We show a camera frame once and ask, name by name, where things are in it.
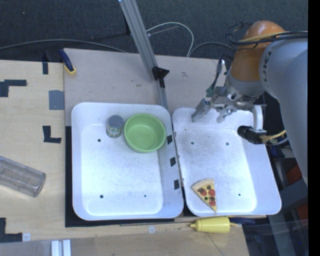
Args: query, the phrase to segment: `white tray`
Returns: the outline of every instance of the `white tray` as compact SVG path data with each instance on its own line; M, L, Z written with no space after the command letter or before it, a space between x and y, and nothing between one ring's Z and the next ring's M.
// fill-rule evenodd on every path
M266 146L241 138L241 125L253 126L253 114L238 110L217 123L212 109L192 122L194 108L178 108L172 124L186 204L199 217L273 215L281 198ZM191 190L199 180L214 179L215 213Z
M123 131L117 138L107 135L110 116L126 121L137 113L154 115L164 124L167 140L157 151L133 151ZM164 107L83 102L72 110L71 127L72 203L81 219L169 219L182 212L172 120Z

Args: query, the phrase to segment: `green bowl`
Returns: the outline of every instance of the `green bowl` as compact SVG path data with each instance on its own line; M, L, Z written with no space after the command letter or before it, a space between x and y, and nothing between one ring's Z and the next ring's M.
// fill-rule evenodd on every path
M166 140L166 129L155 116L147 113L135 114L124 124L124 137L131 149L139 153L158 150Z

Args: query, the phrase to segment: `toy pizza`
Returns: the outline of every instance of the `toy pizza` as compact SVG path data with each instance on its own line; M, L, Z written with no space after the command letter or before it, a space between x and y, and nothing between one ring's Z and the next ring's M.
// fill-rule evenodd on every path
M216 205L216 190L215 182L212 178L207 178L198 181L192 185L191 189L215 212L217 211Z

